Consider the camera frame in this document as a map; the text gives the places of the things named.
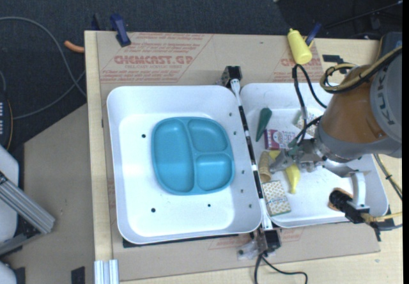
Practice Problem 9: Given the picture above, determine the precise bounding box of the yellow banana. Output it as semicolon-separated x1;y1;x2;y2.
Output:
284;163;302;195

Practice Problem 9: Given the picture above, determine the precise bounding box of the brown cardboard board red print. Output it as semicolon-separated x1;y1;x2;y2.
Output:
95;31;382;272

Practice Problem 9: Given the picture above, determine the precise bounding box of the blue divided plate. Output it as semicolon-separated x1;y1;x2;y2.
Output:
150;116;236;196

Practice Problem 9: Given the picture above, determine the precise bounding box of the yellow squeeze bottle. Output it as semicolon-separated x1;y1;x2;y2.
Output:
286;28;313;65

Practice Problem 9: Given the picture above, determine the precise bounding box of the thin black and white rod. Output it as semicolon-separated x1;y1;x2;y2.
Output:
230;79;270;230

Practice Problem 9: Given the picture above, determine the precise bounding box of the yellow patterned box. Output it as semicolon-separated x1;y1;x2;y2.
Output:
261;180;293;217

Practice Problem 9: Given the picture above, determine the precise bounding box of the pink and white carton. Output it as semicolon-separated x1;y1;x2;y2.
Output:
262;129;298;151

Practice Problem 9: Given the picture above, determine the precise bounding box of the beige ice cream cone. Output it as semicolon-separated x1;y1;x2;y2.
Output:
258;150;273;184

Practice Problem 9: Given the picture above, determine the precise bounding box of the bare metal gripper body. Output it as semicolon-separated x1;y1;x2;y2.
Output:
286;139;353;178

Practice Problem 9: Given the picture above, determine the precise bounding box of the green toy pepper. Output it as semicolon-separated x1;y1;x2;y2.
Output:
255;107;274;143

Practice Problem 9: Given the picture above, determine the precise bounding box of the white plastic tray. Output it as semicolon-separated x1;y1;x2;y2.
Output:
105;84;264;244
238;82;390;229

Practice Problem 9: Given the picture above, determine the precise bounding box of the orange toy sausage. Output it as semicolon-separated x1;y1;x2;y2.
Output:
63;40;86;54

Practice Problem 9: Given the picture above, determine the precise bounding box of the white and green packet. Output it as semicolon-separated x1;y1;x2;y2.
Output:
292;109;318;137

